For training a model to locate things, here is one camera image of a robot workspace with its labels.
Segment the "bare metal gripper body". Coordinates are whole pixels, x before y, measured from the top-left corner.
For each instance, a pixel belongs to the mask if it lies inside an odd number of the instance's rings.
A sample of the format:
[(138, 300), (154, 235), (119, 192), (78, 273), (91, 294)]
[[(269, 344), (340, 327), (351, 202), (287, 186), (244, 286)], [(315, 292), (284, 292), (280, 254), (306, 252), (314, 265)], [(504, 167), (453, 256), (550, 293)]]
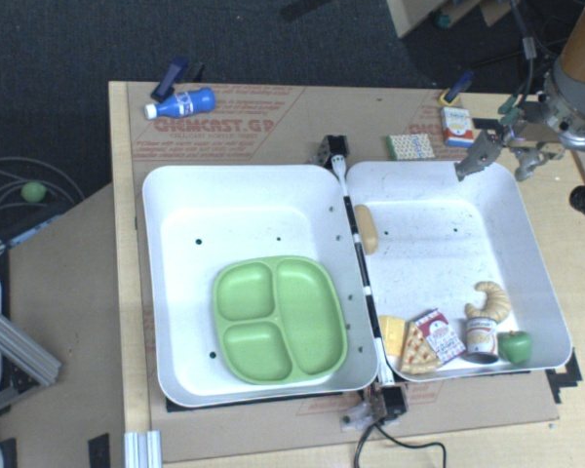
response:
[(506, 101), (500, 106), (501, 143), (512, 150), (533, 149), (552, 159), (567, 149), (585, 153), (585, 114), (561, 100)]

